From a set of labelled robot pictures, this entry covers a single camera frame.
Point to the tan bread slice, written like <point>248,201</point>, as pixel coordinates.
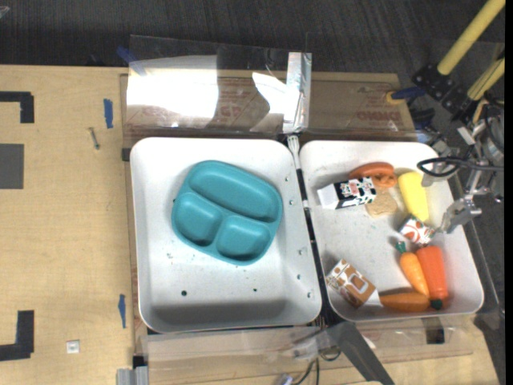
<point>381,206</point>

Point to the orange and white small carton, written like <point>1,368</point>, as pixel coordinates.
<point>416,231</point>

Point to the yellow banana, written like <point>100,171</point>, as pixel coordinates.
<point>413,195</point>

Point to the orange sausage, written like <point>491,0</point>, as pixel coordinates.
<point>366,169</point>

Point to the small orange carrot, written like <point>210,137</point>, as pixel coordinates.
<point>413,271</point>

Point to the brown and white carton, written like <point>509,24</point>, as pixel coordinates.
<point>350,283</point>

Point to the orange pretzel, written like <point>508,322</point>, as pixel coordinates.
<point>386,181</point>

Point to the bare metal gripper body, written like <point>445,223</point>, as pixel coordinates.
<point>491,147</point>

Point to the large orange carrot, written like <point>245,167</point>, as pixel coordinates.
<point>433,273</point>

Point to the teal divided plate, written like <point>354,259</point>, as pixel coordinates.
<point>232,193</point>

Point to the orange oblong toy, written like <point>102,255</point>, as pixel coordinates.
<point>405,302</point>

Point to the grey screw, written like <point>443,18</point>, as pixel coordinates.
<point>94,139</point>

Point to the small white square block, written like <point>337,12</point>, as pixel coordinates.
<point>72,346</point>

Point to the white plastic tray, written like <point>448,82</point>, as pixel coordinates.
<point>360,239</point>
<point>224,291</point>

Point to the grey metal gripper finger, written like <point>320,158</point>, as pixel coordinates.
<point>429,179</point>
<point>460,213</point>

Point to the black and white milk carton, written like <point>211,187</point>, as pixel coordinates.
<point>348,193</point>

